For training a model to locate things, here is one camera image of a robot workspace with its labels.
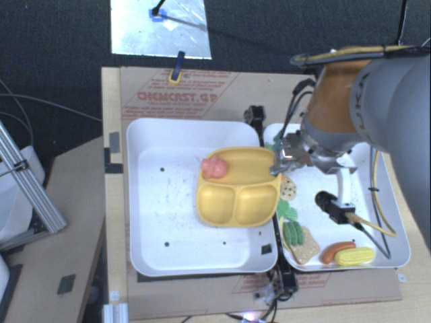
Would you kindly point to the brown cardboard board red print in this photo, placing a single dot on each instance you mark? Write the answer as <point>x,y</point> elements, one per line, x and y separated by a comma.
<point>188,93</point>

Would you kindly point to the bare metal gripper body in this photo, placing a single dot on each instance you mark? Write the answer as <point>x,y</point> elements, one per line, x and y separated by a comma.
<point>296,151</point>

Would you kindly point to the black cylinder on white bracket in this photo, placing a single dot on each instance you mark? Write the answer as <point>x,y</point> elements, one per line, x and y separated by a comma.
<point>336,207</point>

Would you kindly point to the green toy lettuce leaf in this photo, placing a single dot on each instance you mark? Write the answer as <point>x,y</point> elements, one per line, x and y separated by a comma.
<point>287,210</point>

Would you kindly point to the thin black and white rod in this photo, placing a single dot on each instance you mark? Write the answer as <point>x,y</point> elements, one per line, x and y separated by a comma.
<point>279,237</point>

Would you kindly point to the yellow divided plate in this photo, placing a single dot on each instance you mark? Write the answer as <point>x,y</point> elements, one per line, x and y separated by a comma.
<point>235,200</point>

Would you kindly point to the white plastic tray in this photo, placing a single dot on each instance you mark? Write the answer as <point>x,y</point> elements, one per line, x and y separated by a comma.
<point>175,207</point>
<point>367,244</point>

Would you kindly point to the brown toy bread slice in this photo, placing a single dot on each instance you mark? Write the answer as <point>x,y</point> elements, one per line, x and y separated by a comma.
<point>305,249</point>

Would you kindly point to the tan chocolate chip biscuit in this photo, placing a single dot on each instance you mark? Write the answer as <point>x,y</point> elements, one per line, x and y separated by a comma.
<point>288,189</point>

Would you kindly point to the pink toy food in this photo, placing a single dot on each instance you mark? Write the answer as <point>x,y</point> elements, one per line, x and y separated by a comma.
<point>215,167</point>

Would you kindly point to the green toy bean pods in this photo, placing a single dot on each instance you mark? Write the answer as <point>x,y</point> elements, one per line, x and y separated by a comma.
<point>293,233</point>

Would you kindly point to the orange toy sausage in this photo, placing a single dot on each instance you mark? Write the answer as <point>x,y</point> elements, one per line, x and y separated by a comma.
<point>331,252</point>

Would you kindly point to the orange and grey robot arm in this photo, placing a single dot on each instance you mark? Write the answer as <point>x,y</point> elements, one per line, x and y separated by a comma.
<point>380,106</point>

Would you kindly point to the yellow toy corn cob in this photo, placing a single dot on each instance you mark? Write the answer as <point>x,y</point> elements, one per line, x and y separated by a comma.
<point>355,256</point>

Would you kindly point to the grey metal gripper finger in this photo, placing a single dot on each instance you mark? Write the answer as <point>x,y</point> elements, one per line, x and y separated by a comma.
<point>276,170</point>

